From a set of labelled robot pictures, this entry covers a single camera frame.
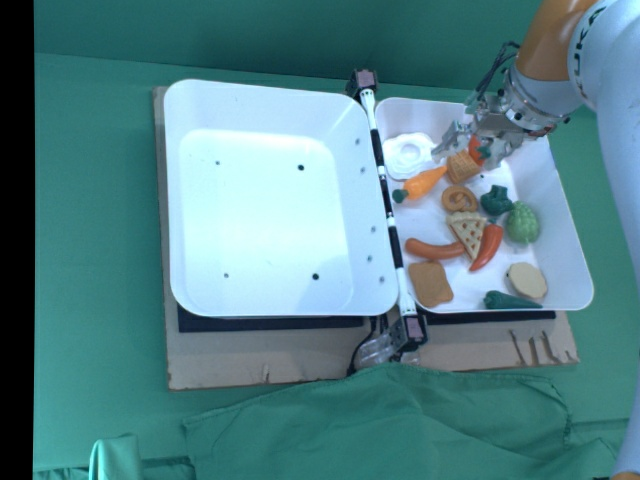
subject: green wall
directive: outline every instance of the green wall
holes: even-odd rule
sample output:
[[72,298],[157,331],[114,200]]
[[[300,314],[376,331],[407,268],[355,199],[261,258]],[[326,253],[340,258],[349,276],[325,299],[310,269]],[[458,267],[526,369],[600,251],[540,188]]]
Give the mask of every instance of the green wall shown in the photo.
[[469,89],[541,0],[34,0],[38,53]]

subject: green table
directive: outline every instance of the green table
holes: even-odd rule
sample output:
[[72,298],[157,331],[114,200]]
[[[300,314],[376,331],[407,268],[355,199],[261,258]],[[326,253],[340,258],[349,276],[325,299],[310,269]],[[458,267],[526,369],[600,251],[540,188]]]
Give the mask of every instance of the green table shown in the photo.
[[[182,457],[183,418],[280,389],[167,389],[152,88],[200,78],[340,92],[349,75],[36,55],[34,471],[86,465],[97,439],[127,432],[139,437],[143,458]],[[378,99],[466,95],[382,84]],[[595,116],[580,109],[551,146],[595,296],[569,315],[581,363],[533,372],[557,385],[579,432],[619,444],[636,380],[640,304]]]

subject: green surface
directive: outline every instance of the green surface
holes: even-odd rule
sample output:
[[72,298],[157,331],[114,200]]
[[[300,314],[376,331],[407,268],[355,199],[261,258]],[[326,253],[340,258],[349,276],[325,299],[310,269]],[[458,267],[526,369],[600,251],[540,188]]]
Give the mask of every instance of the green surface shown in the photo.
[[[278,389],[167,389],[152,88],[201,78],[339,92],[349,75],[36,55],[34,470],[86,465],[96,440],[127,432],[139,436],[143,459],[181,457],[182,418]],[[466,95],[383,85],[378,99]],[[578,430],[615,441],[630,413],[639,347],[631,261],[594,116],[578,111],[551,145],[595,296],[570,313],[581,363],[535,374],[556,384]]]
[[34,0],[40,53],[475,87],[542,0]]

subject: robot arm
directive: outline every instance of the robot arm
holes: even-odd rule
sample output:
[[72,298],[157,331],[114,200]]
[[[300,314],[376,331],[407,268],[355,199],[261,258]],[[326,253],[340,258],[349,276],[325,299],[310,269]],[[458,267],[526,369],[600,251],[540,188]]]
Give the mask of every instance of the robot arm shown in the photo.
[[[509,47],[517,54],[506,54]],[[502,88],[487,94],[491,78],[511,58]],[[465,103],[471,121],[451,124],[432,151],[435,160],[467,147],[475,136],[484,168],[494,169],[527,140],[567,123],[582,104],[596,113],[640,294],[640,0],[543,0],[522,45],[503,45]],[[622,472],[640,474],[640,364],[614,478]]]

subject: torn cardboard edge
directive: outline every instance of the torn cardboard edge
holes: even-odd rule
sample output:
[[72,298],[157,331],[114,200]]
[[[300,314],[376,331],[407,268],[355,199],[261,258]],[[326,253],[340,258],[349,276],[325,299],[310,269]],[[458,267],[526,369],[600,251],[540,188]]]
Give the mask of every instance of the torn cardboard edge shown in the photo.
[[[168,387],[172,391],[293,384],[346,375],[369,326],[181,333],[169,281],[163,97],[153,89]],[[579,362],[565,312],[555,319],[432,325],[429,341],[403,362],[443,371],[558,366]]]

